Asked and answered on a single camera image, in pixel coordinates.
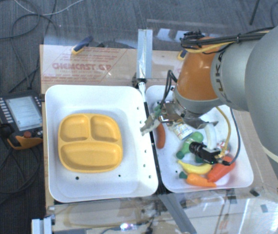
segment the yellow cable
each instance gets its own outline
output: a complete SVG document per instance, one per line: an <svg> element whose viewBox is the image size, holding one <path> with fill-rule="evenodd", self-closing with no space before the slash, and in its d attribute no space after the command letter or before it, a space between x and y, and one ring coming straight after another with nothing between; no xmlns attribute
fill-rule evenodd
<svg viewBox="0 0 278 234"><path fill-rule="evenodd" d="M233 43L233 41L229 41L229 42L223 42L223 43L218 43L218 44L214 44L214 45L211 45L209 47L206 47L206 48L202 48L202 49L186 49L186 51L190 52L190 53L202 53L202 52L205 52L207 50L211 50L211 49L214 49L214 48L218 48L218 47L221 47L223 45L227 45L227 44L230 44L230 43Z"/></svg>
<svg viewBox="0 0 278 234"><path fill-rule="evenodd" d="M227 132L227 137L226 137L226 141L225 141L225 144L224 144L224 147L222 148L221 150L221 154L224 155L225 154L225 151L227 149L227 145L228 145L228 142L230 140L230 136L231 136L231 124L230 124L230 121L228 120L227 116L225 115L225 113L219 108L219 107L216 107L218 109L218 111L223 115L223 117L225 118L226 120L226 123L227 123L227 127L228 127L228 132Z"/></svg>

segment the white tray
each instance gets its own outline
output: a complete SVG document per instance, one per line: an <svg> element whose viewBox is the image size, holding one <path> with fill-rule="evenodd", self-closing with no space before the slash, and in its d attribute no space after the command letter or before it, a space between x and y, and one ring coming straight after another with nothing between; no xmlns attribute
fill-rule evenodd
<svg viewBox="0 0 278 234"><path fill-rule="evenodd" d="M161 101L164 95L165 86L151 86L147 89L146 98L148 102L148 108L150 113L153 112L154 105ZM167 100L172 100L172 92L170 91ZM238 146L237 131L235 129L234 121L232 119L229 107L223 105L219 107L224 111L231 124L231 137L229 145L231 147L231 155L235 155ZM216 109L212 109L207 114L201 117L204 121L218 121L219 123L215 126L217 142L225 140L227 137L228 126L226 120L221 113ZM184 140L179 140L178 137L168 129L164 124L166 133L165 146L162 149L156 149L157 157L159 161L159 167L161 172L161 178L164 186L174 193L187 193L195 191L206 191L212 190L212 188L197 187L189 185L184 179L179 178L179 173L182 171L180 164L177 163L176 153L181 149ZM207 138L204 130L198 130L204 136L204 144L207 145ZM155 143L157 142L156 131L153 132ZM182 159L184 162L191 164L195 163L195 156L192 153L185 155ZM229 189L229 188L242 188L248 187L254 179L254 174L246 153L245 146L241 139L241 151L236 160L235 168L226 176L216 182L217 187L215 189Z"/></svg>
<svg viewBox="0 0 278 234"><path fill-rule="evenodd" d="M149 135L141 135L146 120L138 90L126 86L55 85L45 95L47 118L49 190L63 203L152 195L158 187ZM67 170L60 162L57 133L64 117L97 113L119 125L123 160L112 171L86 174Z"/></svg>

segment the toy banana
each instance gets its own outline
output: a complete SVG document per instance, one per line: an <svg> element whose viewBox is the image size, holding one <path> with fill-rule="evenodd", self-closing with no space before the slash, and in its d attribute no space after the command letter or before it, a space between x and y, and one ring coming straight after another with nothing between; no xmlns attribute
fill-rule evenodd
<svg viewBox="0 0 278 234"><path fill-rule="evenodd" d="M191 165L191 164L188 164L188 163L184 163L181 160L178 160L178 163L182 166L183 170L187 174L194 173L194 174L203 175L203 174L208 173L212 168L212 165L210 165L208 163L204 163L204 164L201 164L201 165L198 165L198 166Z"/></svg>

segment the gray carpet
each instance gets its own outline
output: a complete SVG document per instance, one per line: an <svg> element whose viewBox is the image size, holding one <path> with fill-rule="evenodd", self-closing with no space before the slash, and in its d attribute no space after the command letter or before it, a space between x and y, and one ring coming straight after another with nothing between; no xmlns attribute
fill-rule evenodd
<svg viewBox="0 0 278 234"><path fill-rule="evenodd" d="M50 14L55 4L55 0L17 1L41 15ZM55 12L76 1L56 0ZM38 46L50 43L50 36L57 35L58 44L70 44L92 34L93 44L133 48L138 29L150 28L157 34L167 28L172 36L179 30L198 29L227 35L278 25L278 0L260 0L250 25L255 4L256 0L85 0L52 16L38 17L24 16L29 12L13 0L0 1L0 93L28 87L40 92ZM168 44L155 37L154 43L154 49L180 50L178 42ZM29 82L25 72L30 74ZM46 210L42 145L8 152L0 138L0 234L26 234L30 233L31 219L43 218Z"/></svg>

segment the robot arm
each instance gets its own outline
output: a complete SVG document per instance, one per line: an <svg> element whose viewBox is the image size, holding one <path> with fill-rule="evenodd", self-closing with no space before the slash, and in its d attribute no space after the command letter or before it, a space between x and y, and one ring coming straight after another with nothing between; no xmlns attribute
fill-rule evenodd
<svg viewBox="0 0 278 234"><path fill-rule="evenodd" d="M201 48L190 48L192 51L186 56L176 82L173 101L164 104L159 120L168 120L168 113L173 119L175 113L177 118L199 129L205 126L200 117L216 106L225 104L247 111L278 177L278 26L252 36L246 34L239 42L227 45L222 42L209 45L216 41L189 40L186 35L181 40L184 48L188 42L194 42L212 54L197 53Z"/></svg>

